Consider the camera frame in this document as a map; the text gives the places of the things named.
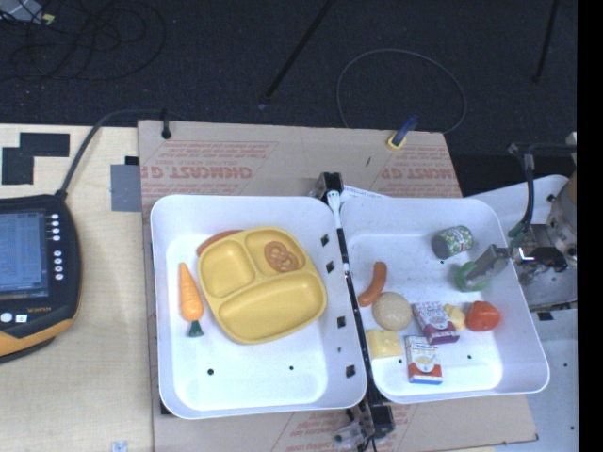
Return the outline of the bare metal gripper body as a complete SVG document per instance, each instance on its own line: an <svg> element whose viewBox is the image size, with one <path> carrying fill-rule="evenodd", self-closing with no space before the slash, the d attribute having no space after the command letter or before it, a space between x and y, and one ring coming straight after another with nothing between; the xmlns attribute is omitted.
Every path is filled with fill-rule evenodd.
<svg viewBox="0 0 603 452"><path fill-rule="evenodd" d="M546 222L534 224L535 191L528 191L524 215L511 229L511 256L535 271L565 271L578 263L577 195L560 190L549 201Z"/></svg>

